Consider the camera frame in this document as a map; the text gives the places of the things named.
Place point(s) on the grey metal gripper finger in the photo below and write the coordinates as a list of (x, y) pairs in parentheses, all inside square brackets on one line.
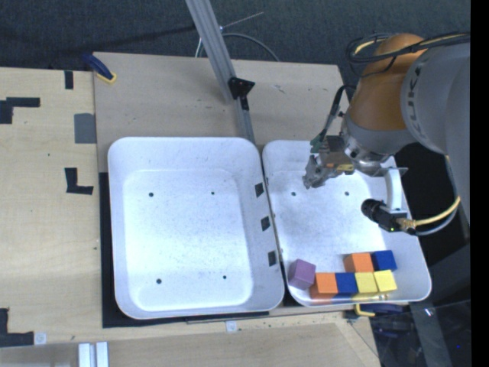
[(310, 174), (325, 175)]

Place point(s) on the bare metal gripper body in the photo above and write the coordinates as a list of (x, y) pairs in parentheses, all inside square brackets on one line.
[(336, 152)]

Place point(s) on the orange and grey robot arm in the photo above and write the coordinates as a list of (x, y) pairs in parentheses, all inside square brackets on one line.
[(428, 98)]

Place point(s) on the white plastic tray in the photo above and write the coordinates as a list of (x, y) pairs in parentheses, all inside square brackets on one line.
[(187, 235), (324, 228)]

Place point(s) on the orange cube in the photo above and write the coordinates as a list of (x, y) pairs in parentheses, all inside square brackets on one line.
[(325, 283), (359, 262)]

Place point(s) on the purple cube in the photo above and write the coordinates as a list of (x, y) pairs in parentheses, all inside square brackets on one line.
[(302, 273)]

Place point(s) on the blue cube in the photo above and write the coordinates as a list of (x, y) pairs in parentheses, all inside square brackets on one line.
[(346, 282), (385, 260)]

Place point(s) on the yellow cube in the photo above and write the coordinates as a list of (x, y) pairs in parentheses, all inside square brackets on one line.
[(386, 280), (366, 282)]

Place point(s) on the pale wood board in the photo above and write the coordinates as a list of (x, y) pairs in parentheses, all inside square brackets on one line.
[(172, 98)]

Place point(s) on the black cylinder on white bracket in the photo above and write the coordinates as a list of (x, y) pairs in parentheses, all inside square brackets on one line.
[(380, 210)]

